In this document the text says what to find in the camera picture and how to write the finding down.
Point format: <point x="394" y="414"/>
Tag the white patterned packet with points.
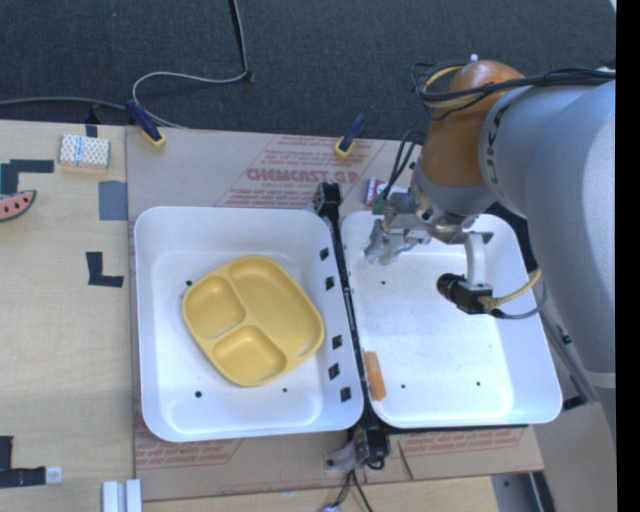
<point x="84" y="151"/>

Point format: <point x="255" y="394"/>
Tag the white plastic tray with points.
<point x="170" y="400"/>
<point x="450" y="360"/>

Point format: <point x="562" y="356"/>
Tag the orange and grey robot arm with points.
<point x="550" y="165"/>

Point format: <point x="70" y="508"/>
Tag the orange toy carrot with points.
<point x="375" y="375"/>

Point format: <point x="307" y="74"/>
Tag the red watermelon slice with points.
<point x="15" y="205"/>

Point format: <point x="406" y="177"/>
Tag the red and white packet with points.
<point x="374" y="190"/>

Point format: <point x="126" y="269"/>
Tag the thin black and white rod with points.
<point x="350" y="310"/>

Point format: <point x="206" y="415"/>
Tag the black cylinder on white bracket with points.
<point x="465" y="295"/>

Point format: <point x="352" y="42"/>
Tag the yellow divided plate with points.
<point x="250" y="320"/>

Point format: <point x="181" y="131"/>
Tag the brown cardboard board red print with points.
<point x="200" y="170"/>

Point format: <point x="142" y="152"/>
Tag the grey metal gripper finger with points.
<point x="391" y="251"/>
<point x="374" y="246"/>

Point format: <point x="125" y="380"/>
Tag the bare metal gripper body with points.
<point x="407" y="217"/>

